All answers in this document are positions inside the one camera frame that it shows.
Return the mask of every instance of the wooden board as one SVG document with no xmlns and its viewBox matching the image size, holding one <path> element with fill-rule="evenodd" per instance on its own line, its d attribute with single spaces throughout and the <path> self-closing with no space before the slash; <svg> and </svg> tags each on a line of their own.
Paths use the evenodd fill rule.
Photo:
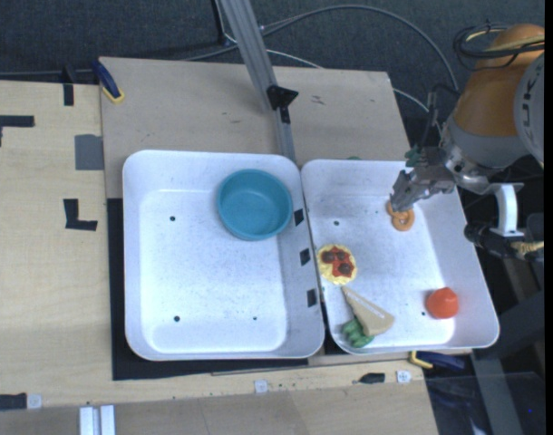
<svg viewBox="0 0 553 435">
<path fill-rule="evenodd" d="M 74 160 L 76 135 L 103 135 L 101 94 L 76 85 L 74 98 L 64 106 L 60 84 L 0 82 L 0 115 L 35 117 L 32 129 L 4 128 L 0 148 L 0 394 L 40 394 L 44 408 L 60 408 L 250 395 L 259 379 L 270 392 L 295 395 L 351 387 L 367 372 L 395 382 L 404 369 L 422 380 L 422 370 L 403 360 L 344 365 L 315 356 L 307 368 L 114 382 L 105 175 L 76 170 Z M 80 218 L 97 220 L 97 230 L 66 229 L 64 198 L 77 198 Z M 431 425 L 427 392 L 420 395 Z"/>
<path fill-rule="evenodd" d="M 75 435 L 74 408 L 0 412 L 0 435 Z M 120 404 L 125 435 L 435 435 L 423 382 Z"/>
<path fill-rule="evenodd" d="M 278 153 L 271 115 L 239 64 L 102 58 L 125 93 L 102 97 L 106 192 L 121 197 L 121 168 L 145 149 Z M 275 67 L 299 92 L 289 107 L 300 167 L 317 158 L 404 160 L 409 149 L 385 72 Z"/>
</svg>

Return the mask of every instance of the orange ball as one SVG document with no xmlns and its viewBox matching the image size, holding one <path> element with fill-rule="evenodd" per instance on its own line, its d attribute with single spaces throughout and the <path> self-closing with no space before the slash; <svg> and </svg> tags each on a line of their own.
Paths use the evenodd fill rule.
<svg viewBox="0 0 553 435">
<path fill-rule="evenodd" d="M 437 319 L 448 319 L 453 317 L 458 313 L 460 308 L 458 296 L 448 286 L 439 288 L 428 296 L 425 307 L 430 314 Z"/>
</svg>

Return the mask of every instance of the black mat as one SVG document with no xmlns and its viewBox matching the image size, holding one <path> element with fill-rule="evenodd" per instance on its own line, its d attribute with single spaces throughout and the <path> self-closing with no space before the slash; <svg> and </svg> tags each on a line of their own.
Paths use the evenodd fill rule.
<svg viewBox="0 0 553 435">
<path fill-rule="evenodd" d="M 112 374 L 115 381 L 159 379 L 205 372 L 228 372 L 307 365 L 307 359 L 148 361 L 133 352 L 125 338 L 123 301 L 123 201 L 107 200 L 110 298 L 112 304 Z"/>
</svg>

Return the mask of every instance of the metal bracket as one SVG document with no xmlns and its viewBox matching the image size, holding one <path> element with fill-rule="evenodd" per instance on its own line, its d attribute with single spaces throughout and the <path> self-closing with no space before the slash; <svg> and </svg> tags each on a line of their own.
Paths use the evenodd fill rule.
<svg viewBox="0 0 553 435">
<path fill-rule="evenodd" d="M 278 85 L 271 85 L 267 89 L 268 101 L 273 110 L 280 111 L 280 119 L 286 124 L 291 123 L 291 118 L 288 114 L 288 105 L 297 97 L 298 92 L 285 89 Z"/>
</svg>

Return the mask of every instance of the small orange ring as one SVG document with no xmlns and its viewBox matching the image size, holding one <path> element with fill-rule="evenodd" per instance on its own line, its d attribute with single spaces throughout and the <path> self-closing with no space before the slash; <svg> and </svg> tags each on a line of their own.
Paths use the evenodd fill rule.
<svg viewBox="0 0 553 435">
<path fill-rule="evenodd" d="M 393 227 L 395 227 L 397 230 L 404 232 L 412 228 L 413 221 L 415 220 L 415 215 L 413 214 L 413 208 L 410 208 L 407 211 L 394 212 L 392 208 L 392 203 L 388 201 L 387 212 L 392 217 Z"/>
</svg>

